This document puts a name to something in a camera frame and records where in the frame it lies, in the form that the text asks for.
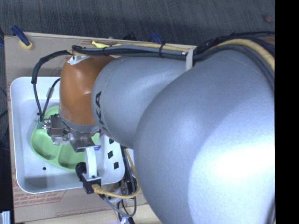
black connector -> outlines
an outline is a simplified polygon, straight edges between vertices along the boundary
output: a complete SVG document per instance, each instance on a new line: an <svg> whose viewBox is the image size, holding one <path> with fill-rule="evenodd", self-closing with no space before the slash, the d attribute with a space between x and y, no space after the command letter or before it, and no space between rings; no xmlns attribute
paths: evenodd
<svg viewBox="0 0 299 224"><path fill-rule="evenodd" d="M83 189L85 190L85 192L87 194L94 193L93 188L92 188L93 184L101 185L101 179L87 181L84 178L83 173L86 173L86 163L85 162L78 163L76 165L75 170L76 170L79 180L83 183Z"/></svg>

blue clamp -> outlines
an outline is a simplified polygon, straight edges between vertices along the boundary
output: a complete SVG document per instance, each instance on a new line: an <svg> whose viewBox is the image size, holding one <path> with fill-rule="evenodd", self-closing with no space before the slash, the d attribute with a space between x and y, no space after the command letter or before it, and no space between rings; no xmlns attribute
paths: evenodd
<svg viewBox="0 0 299 224"><path fill-rule="evenodd" d="M0 27L0 47L4 47L4 32L2 31L1 27Z"/></svg>
<svg viewBox="0 0 299 224"><path fill-rule="evenodd" d="M154 39L154 41L158 44L162 44L162 39L161 37L159 36L159 34L157 34L156 32L154 31L151 31L149 33L150 37Z"/></svg>
<svg viewBox="0 0 299 224"><path fill-rule="evenodd" d="M19 29L16 25L13 25L11 27L11 30L16 34L20 39L20 44L25 47L26 49L30 49L32 46L31 41L28 40L26 35L22 32L21 29Z"/></svg>

cardboard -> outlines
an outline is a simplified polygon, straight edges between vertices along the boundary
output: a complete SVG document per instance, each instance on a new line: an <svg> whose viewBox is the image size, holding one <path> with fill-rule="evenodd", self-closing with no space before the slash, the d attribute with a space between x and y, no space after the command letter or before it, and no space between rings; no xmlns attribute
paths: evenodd
<svg viewBox="0 0 299 224"><path fill-rule="evenodd" d="M102 38L75 37L64 35L47 35L38 33L25 33L33 43L31 49L25 49L19 44L16 36L5 36L5 59L7 74L8 114L10 131L10 148L12 161L12 181L14 194L14 219L16 223L37 221L53 217L65 217L83 213L111 210L97 194L86 194L82 188L69 189L41 194L30 194L23 191L16 181L15 156L13 140L13 123L11 117L11 100L9 87L18 77L32 75L32 69L41 57L59 50L71 50L72 45L94 47L92 41L112 45L115 43L132 44L135 41L111 40ZM182 48L190 46L174 45ZM60 56L47 62L39 72L39 76L60 76L66 56ZM137 204L146 204L142 192L137 196Z"/></svg>

white tray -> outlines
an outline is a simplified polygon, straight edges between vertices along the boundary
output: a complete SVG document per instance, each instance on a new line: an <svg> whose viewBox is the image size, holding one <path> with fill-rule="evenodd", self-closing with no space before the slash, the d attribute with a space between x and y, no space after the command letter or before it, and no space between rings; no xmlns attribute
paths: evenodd
<svg viewBox="0 0 299 224"><path fill-rule="evenodd" d="M37 93L43 108L48 89L58 77L39 77ZM15 79L10 87L14 154L17 182L28 193L41 193L82 187L76 172L70 172L56 167L38 156L30 147L30 137L38 121L38 109L31 84L31 77ZM59 104L59 83L56 85L49 106ZM125 168L120 145L117 142L102 144L96 151L98 172L102 184L116 183L124 176Z"/></svg>

green divided tray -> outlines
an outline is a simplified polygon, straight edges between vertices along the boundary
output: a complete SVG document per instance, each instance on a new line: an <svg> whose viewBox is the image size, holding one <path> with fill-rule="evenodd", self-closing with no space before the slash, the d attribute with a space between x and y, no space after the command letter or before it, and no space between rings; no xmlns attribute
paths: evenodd
<svg viewBox="0 0 299 224"><path fill-rule="evenodd" d="M58 105L49 108L45 113L45 117L49 118L50 115L57 113L59 113ZM100 134L97 133L92 137L95 144L98 142L99 136ZM37 129L37 125L31 135L30 146L38 157L67 171L75 171L75 167L79 162L85 162L84 152L76 153L70 143L59 146L54 145L52 138L47 134L47 130Z"/></svg>

